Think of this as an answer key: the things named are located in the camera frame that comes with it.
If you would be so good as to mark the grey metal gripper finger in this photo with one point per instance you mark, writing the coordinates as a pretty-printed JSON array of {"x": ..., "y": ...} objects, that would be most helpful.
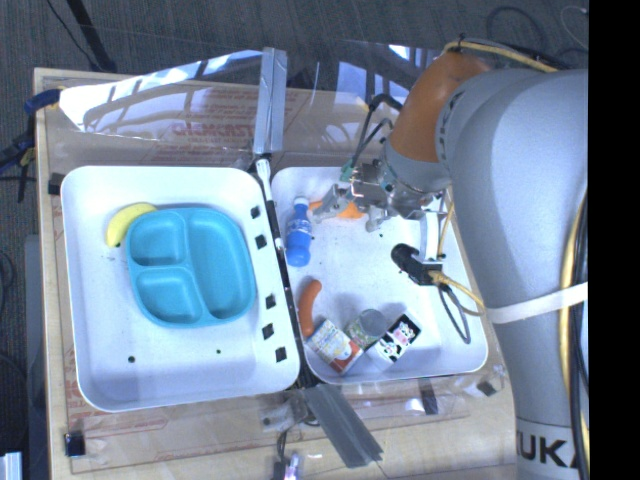
[
  {"x": 329, "y": 202},
  {"x": 373, "y": 220}
]

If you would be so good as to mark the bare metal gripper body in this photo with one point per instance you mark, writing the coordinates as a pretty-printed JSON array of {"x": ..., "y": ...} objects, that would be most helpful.
[{"x": 372, "y": 187}]

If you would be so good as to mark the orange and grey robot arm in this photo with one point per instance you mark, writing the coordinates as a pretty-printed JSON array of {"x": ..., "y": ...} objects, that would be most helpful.
[{"x": 520, "y": 178}]

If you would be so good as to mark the orange carrot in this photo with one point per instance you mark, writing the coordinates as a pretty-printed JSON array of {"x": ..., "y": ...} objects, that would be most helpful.
[{"x": 351, "y": 212}]

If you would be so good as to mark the blue bottle with white cap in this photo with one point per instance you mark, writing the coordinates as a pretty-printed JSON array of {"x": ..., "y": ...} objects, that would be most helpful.
[{"x": 298, "y": 240}]

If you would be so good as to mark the white plastic tray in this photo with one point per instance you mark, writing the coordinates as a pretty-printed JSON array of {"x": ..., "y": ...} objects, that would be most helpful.
[
  {"x": 170, "y": 368},
  {"x": 360, "y": 278}
]

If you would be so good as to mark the orange sausage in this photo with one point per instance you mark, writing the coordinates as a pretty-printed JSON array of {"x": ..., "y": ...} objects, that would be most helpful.
[{"x": 308, "y": 308}]

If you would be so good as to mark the green can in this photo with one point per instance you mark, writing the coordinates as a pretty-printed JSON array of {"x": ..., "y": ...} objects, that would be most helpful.
[{"x": 367, "y": 329}]

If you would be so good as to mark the black and white cow carton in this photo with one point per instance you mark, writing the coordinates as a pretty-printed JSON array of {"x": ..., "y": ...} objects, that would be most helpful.
[{"x": 397, "y": 339}]

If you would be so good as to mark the white and orange carton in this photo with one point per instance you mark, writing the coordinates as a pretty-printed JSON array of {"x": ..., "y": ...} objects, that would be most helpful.
[{"x": 334, "y": 348}]

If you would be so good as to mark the blue divided plate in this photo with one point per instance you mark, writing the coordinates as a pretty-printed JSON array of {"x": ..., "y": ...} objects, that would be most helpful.
[{"x": 190, "y": 268}]

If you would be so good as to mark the yellow banana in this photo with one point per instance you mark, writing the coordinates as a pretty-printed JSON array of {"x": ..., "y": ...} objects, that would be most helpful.
[{"x": 119, "y": 223}]

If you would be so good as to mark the black cylinder on white bracket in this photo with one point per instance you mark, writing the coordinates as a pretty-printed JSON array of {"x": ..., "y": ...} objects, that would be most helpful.
[{"x": 419, "y": 267}]

